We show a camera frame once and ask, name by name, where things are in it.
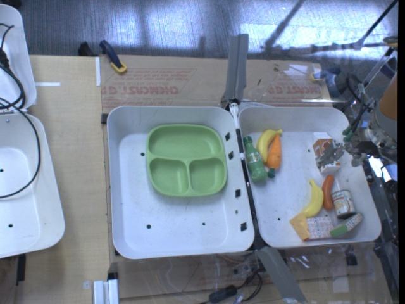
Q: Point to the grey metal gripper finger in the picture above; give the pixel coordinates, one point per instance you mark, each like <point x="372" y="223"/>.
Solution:
<point x="326" y="160"/>
<point x="335" y="147"/>

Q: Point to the green divided plate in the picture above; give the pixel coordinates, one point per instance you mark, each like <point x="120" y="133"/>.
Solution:
<point x="183" y="144"/>

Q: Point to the orange carrot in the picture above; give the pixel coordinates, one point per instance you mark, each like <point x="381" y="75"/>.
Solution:
<point x="274" y="155"/>

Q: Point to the green and white box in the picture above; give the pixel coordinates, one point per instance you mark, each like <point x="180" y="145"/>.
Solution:
<point x="348" y="225"/>

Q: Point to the orange sausage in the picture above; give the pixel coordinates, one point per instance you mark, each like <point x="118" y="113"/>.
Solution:
<point x="328" y="192"/>

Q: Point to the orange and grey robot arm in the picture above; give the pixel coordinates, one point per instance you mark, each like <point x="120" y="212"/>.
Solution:
<point x="388" y="106"/>

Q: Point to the white and orange packet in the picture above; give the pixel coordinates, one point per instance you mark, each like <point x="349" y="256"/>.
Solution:
<point x="319" y="228"/>

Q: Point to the orange and white carton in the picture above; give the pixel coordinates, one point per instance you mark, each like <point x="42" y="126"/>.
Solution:
<point x="320" y="144"/>

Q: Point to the white plastic tray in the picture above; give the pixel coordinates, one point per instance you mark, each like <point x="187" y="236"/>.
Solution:
<point x="291" y="195"/>
<point x="177" y="220"/>

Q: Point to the small white and orange can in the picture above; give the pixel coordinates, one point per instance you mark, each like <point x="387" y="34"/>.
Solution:
<point x="343" y="204"/>

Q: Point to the green plastic bottle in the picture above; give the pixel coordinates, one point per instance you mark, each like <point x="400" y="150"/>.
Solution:
<point x="254" y="166"/>

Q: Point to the brown cardboard board red print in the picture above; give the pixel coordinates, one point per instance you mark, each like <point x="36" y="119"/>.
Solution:
<point x="190" y="81"/>

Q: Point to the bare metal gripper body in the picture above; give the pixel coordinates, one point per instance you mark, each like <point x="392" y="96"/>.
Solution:
<point x="367" y="147"/>

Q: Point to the thin black and white rod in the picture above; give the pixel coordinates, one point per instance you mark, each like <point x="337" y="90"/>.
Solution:
<point x="244" y="166"/>

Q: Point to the yellow banana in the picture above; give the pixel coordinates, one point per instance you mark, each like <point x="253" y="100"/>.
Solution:
<point x="263" y="141"/>
<point x="314" y="201"/>

